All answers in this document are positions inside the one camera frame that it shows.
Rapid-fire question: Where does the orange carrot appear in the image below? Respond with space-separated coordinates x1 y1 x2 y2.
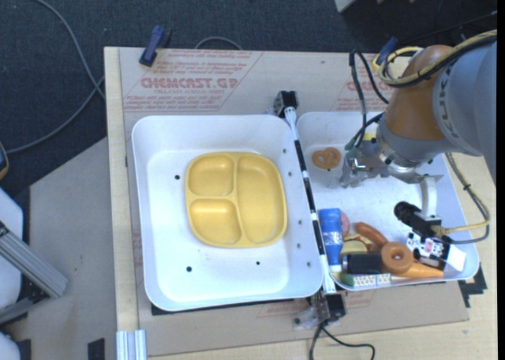
390 261 445 282

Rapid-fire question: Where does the black block with thin wires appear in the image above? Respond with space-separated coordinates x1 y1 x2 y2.
275 90 299 118
313 292 349 324

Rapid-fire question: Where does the blue bottle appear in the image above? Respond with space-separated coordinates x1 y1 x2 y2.
317 208 344 273

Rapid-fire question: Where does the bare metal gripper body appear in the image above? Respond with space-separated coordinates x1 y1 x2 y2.
345 140 421 187

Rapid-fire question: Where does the brown doughnut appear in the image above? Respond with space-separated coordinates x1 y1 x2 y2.
380 241 416 276

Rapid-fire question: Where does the black cylinder on white bracket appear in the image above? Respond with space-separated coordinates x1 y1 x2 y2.
393 174 453 246

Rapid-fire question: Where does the brown cardboard board red print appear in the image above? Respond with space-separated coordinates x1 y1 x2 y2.
118 47 471 356

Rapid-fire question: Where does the yellow divided plate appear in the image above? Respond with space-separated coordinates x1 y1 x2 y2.
184 151 289 249

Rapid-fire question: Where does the white printed packet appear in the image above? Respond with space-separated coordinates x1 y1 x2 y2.
406 231 467 273

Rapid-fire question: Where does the orange sausage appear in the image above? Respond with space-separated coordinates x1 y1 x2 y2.
353 221 390 249

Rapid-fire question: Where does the green and white carton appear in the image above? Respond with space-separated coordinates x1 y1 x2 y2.
339 271 392 287

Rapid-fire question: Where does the brown pretzel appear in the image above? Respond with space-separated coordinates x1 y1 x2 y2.
311 146 342 172

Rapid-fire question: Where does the yellow burger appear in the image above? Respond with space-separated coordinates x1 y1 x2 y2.
339 233 376 257

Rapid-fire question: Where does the white plastic tray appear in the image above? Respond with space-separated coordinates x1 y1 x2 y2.
295 110 481 293
130 114 326 312

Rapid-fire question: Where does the thin black and white rod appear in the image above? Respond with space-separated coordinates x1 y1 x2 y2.
284 107 337 294

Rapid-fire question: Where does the black can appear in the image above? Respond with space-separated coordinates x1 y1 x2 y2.
340 253 384 275

